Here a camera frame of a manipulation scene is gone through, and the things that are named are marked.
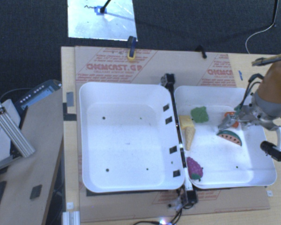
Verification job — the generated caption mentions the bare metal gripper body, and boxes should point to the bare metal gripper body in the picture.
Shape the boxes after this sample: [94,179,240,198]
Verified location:
[234,105,279,131]

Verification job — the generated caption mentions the red toy tomato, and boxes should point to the red toy tomato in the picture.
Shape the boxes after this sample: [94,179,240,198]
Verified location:
[224,111,240,129]

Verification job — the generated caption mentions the toy watermelon slice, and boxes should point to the toy watermelon slice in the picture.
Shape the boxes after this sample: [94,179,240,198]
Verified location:
[216,129,243,147]

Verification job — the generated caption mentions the green toy lettuce leaf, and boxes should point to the green toy lettuce leaf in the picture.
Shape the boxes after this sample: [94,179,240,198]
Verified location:
[190,106,210,124]

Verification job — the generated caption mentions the tan toy ice cream cone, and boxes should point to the tan toy ice cream cone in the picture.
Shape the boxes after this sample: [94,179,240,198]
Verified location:
[184,126,197,151]

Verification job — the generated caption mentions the yellow toy cheese block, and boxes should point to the yellow toy cheese block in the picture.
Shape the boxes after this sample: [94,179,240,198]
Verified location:
[178,115,195,130]

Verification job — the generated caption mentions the white plastic tray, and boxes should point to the white plastic tray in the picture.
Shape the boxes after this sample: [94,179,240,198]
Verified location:
[174,85,278,189]
[79,82,186,194]

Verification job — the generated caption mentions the thin black and white rod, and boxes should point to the thin black and white rod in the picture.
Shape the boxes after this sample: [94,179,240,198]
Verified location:
[169,85,194,192]

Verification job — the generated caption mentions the purple toy grapes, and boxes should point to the purple toy grapes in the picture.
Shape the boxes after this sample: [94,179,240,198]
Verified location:
[185,157,204,182]

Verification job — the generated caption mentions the brown cardboard board red print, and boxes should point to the brown cardboard board red print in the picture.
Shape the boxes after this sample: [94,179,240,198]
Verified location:
[74,45,271,223]

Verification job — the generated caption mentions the black cylinder on white bracket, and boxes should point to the black cylinder on white bracket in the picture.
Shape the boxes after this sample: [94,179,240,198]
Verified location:
[259,126,281,162]

